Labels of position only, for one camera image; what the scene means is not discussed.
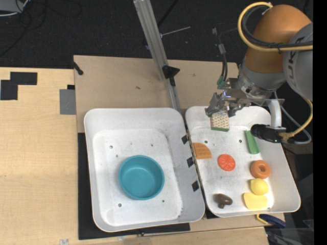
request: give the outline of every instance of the red disc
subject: red disc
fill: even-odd
[[[218,157],[218,165],[225,171],[234,170],[236,163],[234,158],[229,154],[222,154]]]

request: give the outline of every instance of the blue plate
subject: blue plate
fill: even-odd
[[[118,178],[123,191],[137,200],[148,200],[157,196],[165,184],[160,165],[144,155],[126,159],[119,168]]]

